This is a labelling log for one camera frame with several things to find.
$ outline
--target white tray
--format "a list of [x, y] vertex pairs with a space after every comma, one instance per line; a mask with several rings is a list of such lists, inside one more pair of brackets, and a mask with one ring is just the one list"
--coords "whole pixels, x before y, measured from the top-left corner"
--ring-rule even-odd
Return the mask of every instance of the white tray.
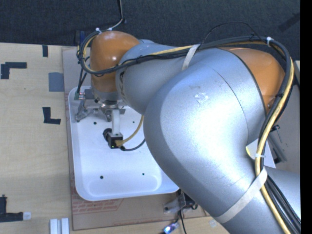
[[[81, 91], [88, 89], [82, 86]], [[76, 122], [80, 101], [74, 100], [75, 91], [68, 96], [73, 147], [75, 184], [78, 194], [89, 201], [173, 193], [178, 190], [152, 157], [146, 143], [139, 149], [124, 152], [109, 148], [103, 131], [112, 128], [102, 112], [90, 114]], [[141, 115], [125, 107], [120, 115], [120, 132], [124, 138], [137, 128]], [[124, 144], [129, 149], [144, 139], [143, 129]]]

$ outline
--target metal bracket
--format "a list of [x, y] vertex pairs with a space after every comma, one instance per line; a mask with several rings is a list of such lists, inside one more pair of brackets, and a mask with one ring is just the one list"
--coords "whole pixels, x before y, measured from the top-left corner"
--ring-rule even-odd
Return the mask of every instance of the metal bracket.
[[173, 201], [164, 204], [164, 213], [177, 213], [186, 206], [184, 193], [181, 192]]

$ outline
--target dark floor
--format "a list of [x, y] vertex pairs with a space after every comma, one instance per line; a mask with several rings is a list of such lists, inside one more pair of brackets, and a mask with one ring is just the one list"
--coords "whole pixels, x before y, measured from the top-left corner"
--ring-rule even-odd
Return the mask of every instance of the dark floor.
[[[214, 26], [248, 23], [300, 59], [300, 0], [122, 0], [126, 24], [139, 39], [183, 46], [200, 42]], [[119, 20], [117, 0], [0, 0], [0, 42], [74, 45], [77, 30], [91, 33]], [[243, 24], [215, 30], [207, 41], [249, 35]]]

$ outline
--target table surface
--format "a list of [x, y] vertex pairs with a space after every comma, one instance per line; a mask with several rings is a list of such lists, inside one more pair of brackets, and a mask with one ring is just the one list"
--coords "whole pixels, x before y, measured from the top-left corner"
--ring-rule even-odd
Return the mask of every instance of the table surface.
[[[0, 43], [0, 63], [26, 62], [27, 69], [10, 69], [9, 79], [0, 79], [0, 195], [7, 197], [8, 213], [31, 212], [31, 220], [0, 223], [0, 234], [49, 233], [49, 220], [69, 218], [70, 233], [158, 234], [170, 222], [73, 231], [67, 151], [64, 92], [50, 92], [48, 74], [63, 73], [63, 46]], [[43, 107], [60, 125], [44, 124]], [[211, 217], [185, 219], [188, 234], [227, 231]], [[175, 231], [182, 234], [183, 229]]]

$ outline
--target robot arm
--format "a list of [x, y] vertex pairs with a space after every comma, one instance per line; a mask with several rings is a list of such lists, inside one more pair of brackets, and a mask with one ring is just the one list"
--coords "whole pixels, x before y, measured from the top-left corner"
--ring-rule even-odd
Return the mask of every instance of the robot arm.
[[[110, 42], [116, 39], [117, 46], [126, 45], [116, 62], [92, 66], [104, 55], [92, 56], [94, 46], [103, 41], [99, 46], [113, 49]], [[238, 43], [247, 40], [237, 39]], [[90, 68], [84, 68], [93, 75], [93, 90], [103, 101], [122, 100], [144, 115], [145, 140], [156, 162], [230, 233], [299, 233], [298, 224], [293, 227], [286, 214], [274, 212], [272, 195], [265, 193], [263, 184], [269, 180], [271, 187], [277, 185], [274, 188], [282, 192], [300, 222], [299, 175], [264, 167], [261, 158], [261, 142], [285, 103], [285, 97], [276, 99], [275, 95], [281, 89], [289, 92], [291, 60], [290, 71], [284, 72], [265, 52], [227, 44], [202, 47], [182, 71], [190, 47], [174, 48], [125, 33], [103, 32], [94, 36]], [[112, 86], [103, 88], [105, 75], [103, 83], [94, 82], [105, 73], [115, 76], [116, 91]], [[246, 146], [258, 137], [255, 161]], [[263, 170], [268, 177], [255, 190], [251, 185]]]

